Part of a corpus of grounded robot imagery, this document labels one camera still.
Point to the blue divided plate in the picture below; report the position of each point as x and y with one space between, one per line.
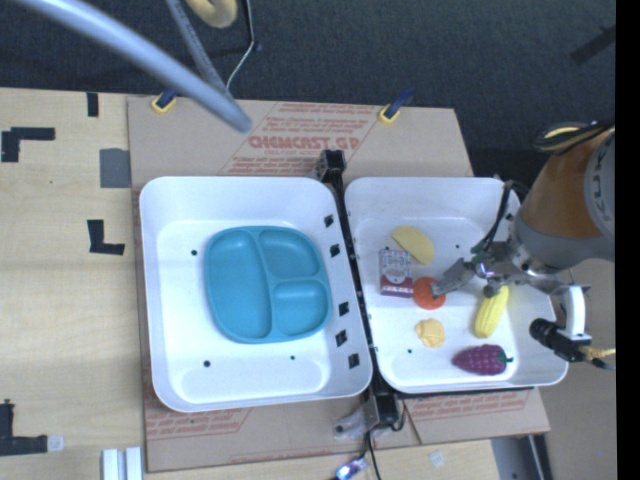
250 288

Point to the yellow corn cob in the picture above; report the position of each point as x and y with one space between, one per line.
490 315

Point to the orange round toy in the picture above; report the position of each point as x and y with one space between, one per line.
425 300

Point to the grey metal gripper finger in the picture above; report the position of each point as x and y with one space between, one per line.
452 279
492 289

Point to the white plastic tray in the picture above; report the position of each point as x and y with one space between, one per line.
450 203
175 293

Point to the purple grapes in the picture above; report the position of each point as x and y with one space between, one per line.
480 360

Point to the yellow toy biscuit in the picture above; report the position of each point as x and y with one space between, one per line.
430 333

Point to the black cylinder on white bracket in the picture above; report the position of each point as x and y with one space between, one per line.
575 313

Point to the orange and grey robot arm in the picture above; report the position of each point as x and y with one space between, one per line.
560 203

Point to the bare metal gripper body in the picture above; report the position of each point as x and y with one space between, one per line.
507 265

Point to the red and white small carton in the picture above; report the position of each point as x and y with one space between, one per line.
395 273

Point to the yellow toy wedge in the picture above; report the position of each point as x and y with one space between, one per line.
415 245

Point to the brown cardboard board red print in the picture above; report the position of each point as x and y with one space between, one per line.
200 138

